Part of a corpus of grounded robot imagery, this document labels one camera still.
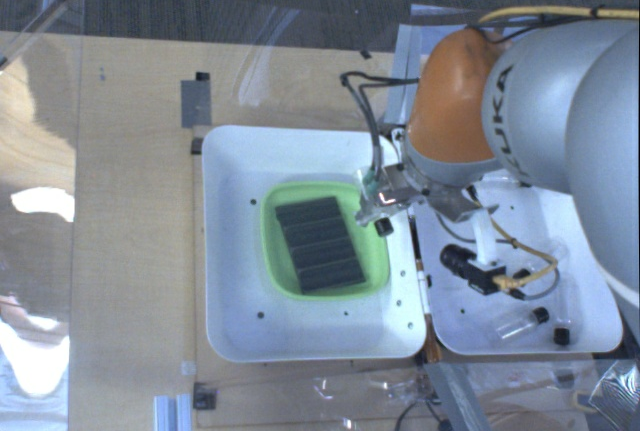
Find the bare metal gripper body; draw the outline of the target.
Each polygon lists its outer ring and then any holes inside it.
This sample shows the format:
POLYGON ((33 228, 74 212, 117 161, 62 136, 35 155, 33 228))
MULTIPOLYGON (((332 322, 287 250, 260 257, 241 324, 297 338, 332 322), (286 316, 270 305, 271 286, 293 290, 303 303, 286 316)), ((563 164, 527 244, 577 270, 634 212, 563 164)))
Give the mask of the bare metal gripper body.
POLYGON ((377 204, 384 209, 407 207, 429 196, 429 188, 412 181, 409 175, 402 163, 384 166, 377 181, 377 204))

